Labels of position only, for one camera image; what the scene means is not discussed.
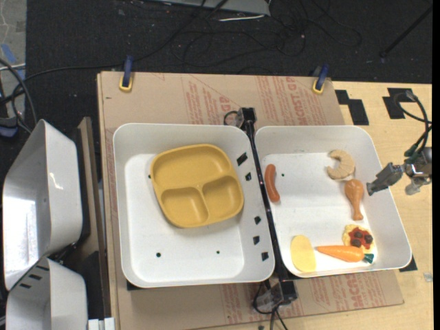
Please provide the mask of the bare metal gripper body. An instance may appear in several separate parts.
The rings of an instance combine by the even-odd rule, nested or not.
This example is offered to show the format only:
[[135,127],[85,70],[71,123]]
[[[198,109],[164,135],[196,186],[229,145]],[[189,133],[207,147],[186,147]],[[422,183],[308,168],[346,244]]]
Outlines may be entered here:
[[426,146],[405,159],[405,172],[412,184],[430,184],[432,181],[432,148]]

